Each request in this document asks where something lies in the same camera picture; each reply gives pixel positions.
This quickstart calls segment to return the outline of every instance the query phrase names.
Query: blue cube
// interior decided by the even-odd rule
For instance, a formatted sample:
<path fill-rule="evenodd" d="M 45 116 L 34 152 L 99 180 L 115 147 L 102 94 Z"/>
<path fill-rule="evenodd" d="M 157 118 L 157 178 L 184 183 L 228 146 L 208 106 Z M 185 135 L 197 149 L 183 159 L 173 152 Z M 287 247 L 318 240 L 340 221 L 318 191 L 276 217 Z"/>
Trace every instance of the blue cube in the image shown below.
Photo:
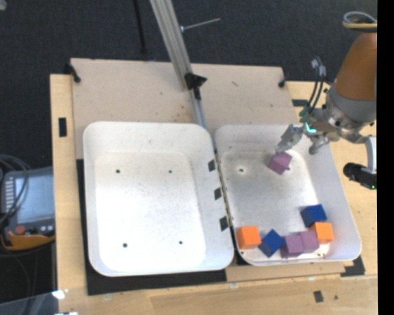
<path fill-rule="evenodd" d="M 324 222 L 327 220 L 326 213 L 321 204 L 310 205 L 301 211 L 303 223 L 308 228 L 315 222 Z"/>
<path fill-rule="evenodd" d="M 280 237 L 273 229 L 271 229 L 271 231 L 261 241 L 262 242 L 258 248 L 268 257 L 274 255 L 274 253 L 284 244 L 284 238 Z"/>

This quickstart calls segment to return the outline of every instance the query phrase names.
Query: wooden table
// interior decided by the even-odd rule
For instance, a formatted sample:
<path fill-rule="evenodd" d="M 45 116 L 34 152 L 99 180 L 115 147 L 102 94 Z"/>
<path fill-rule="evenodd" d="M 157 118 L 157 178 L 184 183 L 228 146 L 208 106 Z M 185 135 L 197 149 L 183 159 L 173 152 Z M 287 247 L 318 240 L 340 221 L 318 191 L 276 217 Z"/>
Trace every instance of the wooden table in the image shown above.
<path fill-rule="evenodd" d="M 149 85 L 153 85 L 158 88 L 160 96 L 165 96 L 168 104 L 165 111 L 158 111 L 155 117 L 157 120 L 190 122 L 192 115 L 187 110 L 187 101 L 184 102 L 184 112 L 175 116 L 170 113 L 170 97 L 184 97 L 183 94 L 175 93 L 181 91 L 176 89 L 177 81 L 170 63 L 73 59 L 72 65 L 82 78 L 80 84 L 74 83 L 70 75 L 51 75 L 50 79 L 57 282 L 58 288 L 66 294 L 60 302 L 61 312 L 74 310 L 80 314 L 378 313 L 376 191 L 367 190 L 343 176 L 341 170 L 347 162 L 366 164 L 365 146 L 353 145 L 346 141 L 332 143 L 331 149 L 362 240 L 361 263 L 364 265 L 365 274 L 342 278 L 341 274 L 350 270 L 353 262 L 272 267 L 239 266 L 233 262 L 226 269 L 227 282 L 224 283 L 89 296 L 86 288 L 76 170 L 76 158 L 81 157 L 81 148 L 77 145 L 82 127 L 88 120 L 96 119 L 95 115 L 88 117 L 88 113 L 79 114 L 82 111 L 81 104 L 95 101 L 86 91 L 113 89 L 119 93 L 118 89 L 122 91 L 128 87 L 137 93 L 142 90 L 141 87 L 145 90 Z M 278 89 L 277 83 L 282 72 L 280 68 L 275 67 L 193 64 L 193 70 L 196 74 L 208 77 L 207 84 L 202 87 L 202 97 L 206 101 L 203 102 L 203 107 L 211 133 L 216 127 L 224 124 L 224 121 L 231 120 L 234 123 L 296 123 L 296 114 L 301 108 L 292 106 L 292 99 L 308 99 L 313 89 L 311 82 L 296 81 L 289 81 L 285 88 Z M 132 81 L 139 79 L 140 73 L 146 81 L 133 83 L 132 86 Z M 173 89 L 174 93 L 168 95 L 170 89 Z M 265 94 L 260 95 L 260 101 L 252 107 L 242 98 L 244 91 L 247 95 L 253 96 L 260 95 L 260 92 Z M 219 119 L 216 97 L 221 97 L 227 103 L 223 104 L 227 110 L 221 115 L 226 118 L 224 121 Z M 102 99 L 100 110 L 105 113 L 105 106 L 114 104 L 114 101 L 116 100 L 112 100 L 111 103 Z M 131 102 L 134 100 L 130 99 L 130 107 L 124 103 L 120 109 L 135 117 L 139 110 L 135 109 L 137 105 Z M 266 111 L 267 104 L 271 111 Z M 66 132 L 61 131 L 62 122 L 66 124 Z M 376 127 L 367 127 L 362 133 L 375 135 Z"/>

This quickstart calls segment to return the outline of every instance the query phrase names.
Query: electronic device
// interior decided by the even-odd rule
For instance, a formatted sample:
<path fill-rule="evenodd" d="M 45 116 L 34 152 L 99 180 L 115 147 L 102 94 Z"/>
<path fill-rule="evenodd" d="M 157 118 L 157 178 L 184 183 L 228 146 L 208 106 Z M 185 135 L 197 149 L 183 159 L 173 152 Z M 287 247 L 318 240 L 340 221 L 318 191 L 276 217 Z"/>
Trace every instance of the electronic device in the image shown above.
<path fill-rule="evenodd" d="M 53 168 L 10 171 L 0 189 L 0 215 L 7 219 L 1 234 L 11 251 L 32 249 L 55 239 Z"/>

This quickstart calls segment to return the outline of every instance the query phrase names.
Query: orange cube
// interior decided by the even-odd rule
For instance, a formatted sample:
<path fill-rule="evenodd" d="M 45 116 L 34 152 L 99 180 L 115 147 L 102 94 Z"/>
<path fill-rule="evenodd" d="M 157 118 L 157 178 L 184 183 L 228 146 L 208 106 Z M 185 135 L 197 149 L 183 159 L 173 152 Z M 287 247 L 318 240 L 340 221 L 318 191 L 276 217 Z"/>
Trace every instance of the orange cube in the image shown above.
<path fill-rule="evenodd" d="M 315 222 L 309 229 L 317 233 L 320 244 L 330 243 L 334 239 L 333 226 L 329 222 Z"/>
<path fill-rule="evenodd" d="M 240 249 L 254 249 L 261 244 L 261 237 L 257 226 L 243 226 L 236 232 Z"/>

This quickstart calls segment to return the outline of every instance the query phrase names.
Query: white object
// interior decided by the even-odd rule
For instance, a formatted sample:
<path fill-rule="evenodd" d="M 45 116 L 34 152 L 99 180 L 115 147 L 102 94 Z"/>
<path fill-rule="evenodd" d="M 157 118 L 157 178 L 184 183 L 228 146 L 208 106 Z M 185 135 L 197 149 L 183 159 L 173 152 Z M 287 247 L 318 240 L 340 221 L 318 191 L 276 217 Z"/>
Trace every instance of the white object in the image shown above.
<path fill-rule="evenodd" d="M 100 121 L 83 136 L 89 258 L 105 276 L 220 270 L 234 255 L 209 133 Z"/>
<path fill-rule="evenodd" d="M 355 221 L 345 198 L 329 145 L 309 154 L 311 141 L 304 136 L 286 153 L 290 169 L 282 175 L 267 167 L 275 144 L 287 125 L 225 125 L 215 134 L 219 168 L 225 185 L 234 231 L 258 226 L 261 237 L 271 229 L 287 236 L 307 230 L 301 210 L 322 204 L 332 223 L 334 240 L 312 253 L 282 258 L 280 251 L 267 257 L 260 249 L 241 251 L 256 266 L 316 261 L 351 261 L 361 252 Z"/>

